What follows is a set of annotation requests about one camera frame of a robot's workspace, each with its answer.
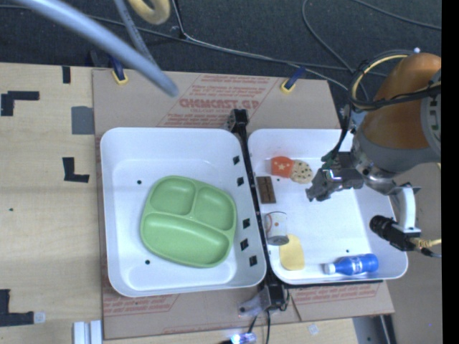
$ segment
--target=cardboard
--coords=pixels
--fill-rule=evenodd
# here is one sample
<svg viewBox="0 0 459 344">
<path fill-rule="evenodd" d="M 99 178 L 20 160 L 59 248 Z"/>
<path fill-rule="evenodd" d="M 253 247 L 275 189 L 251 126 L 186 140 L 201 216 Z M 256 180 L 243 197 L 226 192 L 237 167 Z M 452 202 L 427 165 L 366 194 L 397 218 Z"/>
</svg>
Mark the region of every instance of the cardboard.
<svg viewBox="0 0 459 344">
<path fill-rule="evenodd" d="M 255 296 L 257 287 L 129 298 L 110 286 L 99 154 L 104 132 L 116 127 L 228 128 L 233 108 L 247 109 L 249 133 L 260 128 L 339 128 L 333 100 L 323 80 L 299 80 L 294 91 L 284 94 L 280 85 L 285 78 L 167 74 L 179 87 L 177 98 L 163 94 L 134 71 L 127 70 L 129 82 L 120 86 L 110 70 L 93 70 L 105 339 L 246 328 L 253 317 L 240 316 L 237 305 Z M 273 324 L 393 312 L 385 282 L 307 287 L 290 293 L 287 310 L 273 314 Z"/>
</svg>

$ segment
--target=water bottle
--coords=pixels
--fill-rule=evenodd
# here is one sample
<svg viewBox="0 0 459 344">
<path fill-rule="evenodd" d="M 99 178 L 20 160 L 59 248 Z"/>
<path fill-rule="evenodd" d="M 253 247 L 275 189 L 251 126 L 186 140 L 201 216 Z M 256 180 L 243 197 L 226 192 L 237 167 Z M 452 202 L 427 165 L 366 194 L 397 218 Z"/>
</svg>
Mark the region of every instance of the water bottle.
<svg viewBox="0 0 459 344">
<path fill-rule="evenodd" d="M 362 254 L 341 257 L 334 264 L 324 264 L 323 270 L 325 274 L 338 272 L 345 275 L 355 275 L 364 272 L 375 272 L 378 267 L 378 258 L 375 254 Z"/>
</svg>

